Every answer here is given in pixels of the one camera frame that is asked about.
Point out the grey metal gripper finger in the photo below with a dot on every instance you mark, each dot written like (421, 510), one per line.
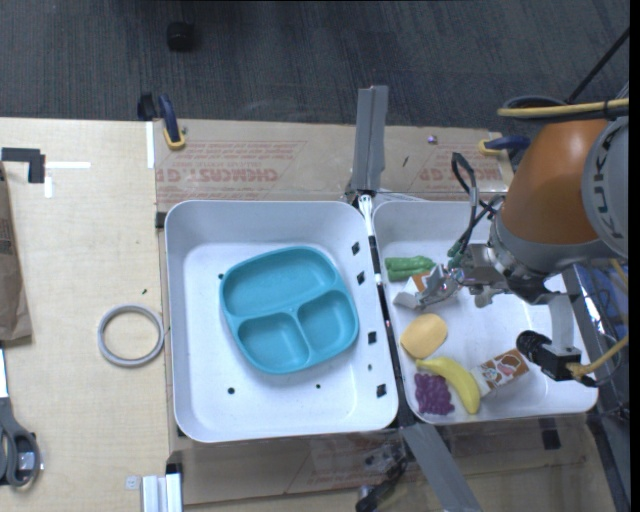
(431, 289)
(449, 283)

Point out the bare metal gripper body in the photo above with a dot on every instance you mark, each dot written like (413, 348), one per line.
(484, 274)

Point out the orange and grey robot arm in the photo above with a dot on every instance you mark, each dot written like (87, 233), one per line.
(550, 200)

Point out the white and orange carton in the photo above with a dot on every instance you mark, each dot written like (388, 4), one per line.
(406, 300)

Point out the green pea pods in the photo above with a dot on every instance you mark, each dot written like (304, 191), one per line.
(406, 267)

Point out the yellow biscuit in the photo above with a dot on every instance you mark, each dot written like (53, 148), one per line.
(424, 336)

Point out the white plastic tray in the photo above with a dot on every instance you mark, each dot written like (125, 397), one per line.
(280, 405)
(505, 325)

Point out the thin black and white rod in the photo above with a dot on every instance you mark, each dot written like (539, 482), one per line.
(374, 250)

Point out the yellow banana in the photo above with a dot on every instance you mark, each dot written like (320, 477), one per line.
(460, 380)

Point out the white and brown carton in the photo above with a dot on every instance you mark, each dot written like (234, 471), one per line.
(500, 372)

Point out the purple grapes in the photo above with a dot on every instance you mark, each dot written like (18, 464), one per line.
(432, 395)

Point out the blue divided plate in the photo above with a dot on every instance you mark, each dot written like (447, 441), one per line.
(280, 285)

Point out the brown cardboard board red print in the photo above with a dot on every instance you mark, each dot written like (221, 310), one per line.
(280, 165)

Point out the black round object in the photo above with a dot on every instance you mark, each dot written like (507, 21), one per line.
(179, 36)

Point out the brown paper bag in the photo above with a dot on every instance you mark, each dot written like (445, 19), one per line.
(11, 280)

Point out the grey scissors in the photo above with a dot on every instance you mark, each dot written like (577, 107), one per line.
(15, 440)

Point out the black cylinder on white bracket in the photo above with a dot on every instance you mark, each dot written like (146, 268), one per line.
(547, 354)

